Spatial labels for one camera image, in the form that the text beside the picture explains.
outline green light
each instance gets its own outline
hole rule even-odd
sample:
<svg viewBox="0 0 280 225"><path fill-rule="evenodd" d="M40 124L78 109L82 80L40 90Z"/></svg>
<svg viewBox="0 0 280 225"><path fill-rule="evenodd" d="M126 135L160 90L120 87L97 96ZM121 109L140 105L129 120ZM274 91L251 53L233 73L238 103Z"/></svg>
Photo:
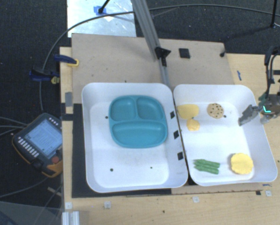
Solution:
<svg viewBox="0 0 280 225"><path fill-rule="evenodd" d="M263 106L264 112L271 113L271 110L266 110L265 106Z"/></svg>

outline white plastic tray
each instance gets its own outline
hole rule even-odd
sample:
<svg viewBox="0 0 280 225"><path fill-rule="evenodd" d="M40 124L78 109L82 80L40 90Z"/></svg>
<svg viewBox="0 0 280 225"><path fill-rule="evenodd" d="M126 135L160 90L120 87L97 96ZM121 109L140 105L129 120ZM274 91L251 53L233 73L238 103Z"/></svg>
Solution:
<svg viewBox="0 0 280 225"><path fill-rule="evenodd" d="M163 106L168 136L159 146L145 149L117 145L110 133L111 102L120 96L144 95ZM183 155L171 90L158 83L90 83L82 91L86 177L96 192L176 188L184 185L188 171Z"/></svg>
<svg viewBox="0 0 280 225"><path fill-rule="evenodd" d="M196 104L199 115L198 131L189 131L186 120L179 117L190 176L201 186L221 184L270 182L277 177L276 164L259 117L238 125L238 118L249 104L256 105L250 89L242 85L178 85L174 89L176 106ZM226 118L214 119L207 114L207 106L218 103ZM234 153L248 154L254 168L250 174L239 175L230 169ZM219 174L200 172L194 168L195 159L206 159L221 164Z"/></svg>

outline red button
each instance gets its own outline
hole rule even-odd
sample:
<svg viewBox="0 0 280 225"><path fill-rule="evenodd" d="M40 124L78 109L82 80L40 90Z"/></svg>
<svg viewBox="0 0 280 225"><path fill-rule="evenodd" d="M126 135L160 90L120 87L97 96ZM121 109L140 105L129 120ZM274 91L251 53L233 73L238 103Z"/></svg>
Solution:
<svg viewBox="0 0 280 225"><path fill-rule="evenodd" d="M57 156L52 157L52 163L57 164L60 159Z"/></svg>

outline black floor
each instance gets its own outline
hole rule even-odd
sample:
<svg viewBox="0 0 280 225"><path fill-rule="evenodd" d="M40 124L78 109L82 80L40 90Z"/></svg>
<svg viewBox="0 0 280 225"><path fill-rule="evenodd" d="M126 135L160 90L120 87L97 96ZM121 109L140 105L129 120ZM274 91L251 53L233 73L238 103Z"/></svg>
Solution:
<svg viewBox="0 0 280 225"><path fill-rule="evenodd" d="M220 4L272 12L273 0L147 0L151 8L179 4ZM271 15L243 9L191 6L165 14L154 11L154 23L160 38L223 42L228 53L264 54L272 45L280 45L280 27L270 28ZM278 0L277 14L280 14ZM137 35L141 36L139 27ZM40 113L37 82L29 79L32 66L41 68L46 55L66 30L66 0L0 0L0 116L29 123ZM59 46L69 46L63 38ZM49 70L57 70L50 57ZM44 110L60 116L59 86L43 83ZM11 125L0 120L0 125ZM0 195L31 186L44 176L37 173L15 152L10 133L0 137ZM31 190L8 196L1 201L44 206L61 177L45 181ZM59 207L60 198L48 204Z"/></svg>

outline blue plate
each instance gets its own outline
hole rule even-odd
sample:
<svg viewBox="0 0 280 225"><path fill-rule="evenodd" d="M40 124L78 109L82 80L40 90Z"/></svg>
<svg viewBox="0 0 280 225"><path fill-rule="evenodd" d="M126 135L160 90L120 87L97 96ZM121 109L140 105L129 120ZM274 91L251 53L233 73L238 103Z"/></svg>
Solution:
<svg viewBox="0 0 280 225"><path fill-rule="evenodd" d="M113 140L127 148L150 148L167 138L167 122L162 105L147 96L123 96L109 108Z"/></svg>

